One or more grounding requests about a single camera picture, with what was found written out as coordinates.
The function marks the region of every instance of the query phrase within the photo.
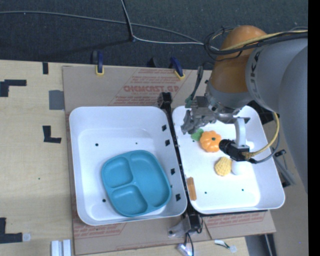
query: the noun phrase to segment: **blue clamp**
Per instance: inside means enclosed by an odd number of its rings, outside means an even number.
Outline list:
[[[175,57],[171,57],[170,58],[170,66],[169,68],[174,68],[174,73],[175,75],[180,79],[184,79],[185,78],[185,74],[182,70],[181,64],[179,62],[178,59],[176,59]]]
[[[97,65],[95,66],[95,73],[98,76],[103,76],[105,74],[105,69],[103,65],[103,54],[101,51],[97,51]]]

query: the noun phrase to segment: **cardboard sheet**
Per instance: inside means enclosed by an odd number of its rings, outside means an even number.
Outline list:
[[[196,70],[184,70],[179,80],[172,69],[143,67],[104,67],[98,76],[94,66],[64,66],[63,90],[66,117],[66,136],[72,198],[74,252],[76,255],[137,249],[181,243],[184,238],[169,238],[167,229],[175,226],[180,217],[143,220],[103,226],[89,226],[77,214],[73,161],[70,143],[69,115],[83,106],[152,106],[161,92],[171,92],[172,108],[185,104],[192,93]],[[205,71],[197,95],[205,92],[205,80],[211,72]],[[193,241],[234,238],[275,232],[269,211],[225,214],[203,218],[205,226]]]

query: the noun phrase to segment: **orange object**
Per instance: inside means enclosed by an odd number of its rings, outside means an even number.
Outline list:
[[[201,147],[207,152],[218,152],[221,136],[214,130],[204,131],[200,138]]]
[[[224,42],[222,43],[221,49],[226,49],[232,47],[239,43],[245,42],[246,40],[258,38],[260,36],[266,35],[261,29],[251,26],[251,25],[242,25],[234,30],[232,30]],[[238,52],[218,56],[216,59],[221,60],[225,58],[224,61],[216,62],[209,78],[212,86],[223,93],[243,93],[247,92],[245,70],[248,62],[249,55],[254,49],[244,50],[241,55],[237,58],[234,58],[238,55]]]
[[[197,200],[196,187],[193,177],[189,177],[186,179],[186,184],[188,186],[189,198],[191,201]]]

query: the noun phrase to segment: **white tray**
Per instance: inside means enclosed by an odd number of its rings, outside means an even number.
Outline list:
[[[221,214],[246,211],[276,209],[283,205],[285,194],[273,158],[259,163],[248,164],[245,173],[219,176],[214,164],[225,156],[221,150],[216,153],[204,151],[198,141],[193,141],[190,134],[183,134],[181,125],[187,109],[177,107],[172,114],[177,136],[179,152],[186,178],[193,177],[196,200],[191,201],[195,210],[202,214]],[[247,144],[253,151],[263,148],[268,142],[258,113],[251,107],[244,107],[239,117],[250,117],[246,126]],[[222,139],[236,139],[233,124],[217,121],[202,127],[204,131],[214,130]],[[255,156],[264,159],[271,151],[268,149]]]
[[[181,215],[187,197],[166,114],[154,106],[79,107],[69,117],[79,217],[88,225],[150,220]],[[110,158],[145,150],[160,162],[171,185],[167,205],[145,215],[117,213],[106,193],[101,168]]]

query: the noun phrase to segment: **white cable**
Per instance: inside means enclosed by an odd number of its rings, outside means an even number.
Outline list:
[[[126,8],[126,6],[125,6],[124,0],[121,0],[121,4],[122,4],[123,10],[124,10],[126,19],[127,19],[127,21],[128,21],[128,25],[129,25],[130,31],[131,31],[131,33],[132,33],[132,36],[134,37],[134,31],[132,30],[130,18],[129,18],[129,15],[128,15],[127,8]]]
[[[133,35],[133,38],[135,38],[138,41],[142,42],[148,42],[148,43],[156,43],[156,44],[172,44],[172,45],[200,45],[203,46],[204,44],[202,42],[165,42],[165,41],[152,41],[152,40],[146,40],[139,37],[136,37]]]
[[[108,22],[108,23],[115,23],[115,24],[122,24],[126,25],[127,22],[125,21],[119,21],[119,20],[111,20],[111,19],[105,19],[105,18],[96,18],[96,17],[87,17],[87,16],[80,16],[80,15],[74,15],[74,14],[67,14],[67,13],[61,13],[61,12],[51,12],[51,11],[37,11],[37,10],[8,10],[8,11],[0,11],[0,15],[7,15],[7,14],[41,14],[41,15],[55,15],[55,16],[62,16],[62,17],[69,17],[69,18],[77,18],[77,19],[84,19],[84,20],[91,20],[91,21],[97,21],[97,22]],[[145,25],[145,24],[137,24],[137,23],[130,23],[131,27],[141,27],[141,28],[147,28],[147,29],[153,29],[163,32],[168,32],[171,34],[175,34],[177,36],[187,38],[193,42],[197,42],[200,45],[204,45],[202,42],[186,35],[182,34],[170,29],[161,28],[157,26],[151,26],[151,25]]]
[[[212,46],[212,45],[209,45],[209,47],[212,48],[212,49],[214,49],[214,50],[216,50],[216,51],[220,51],[220,49],[218,49],[218,48],[216,48],[216,47],[214,47],[214,46]]]

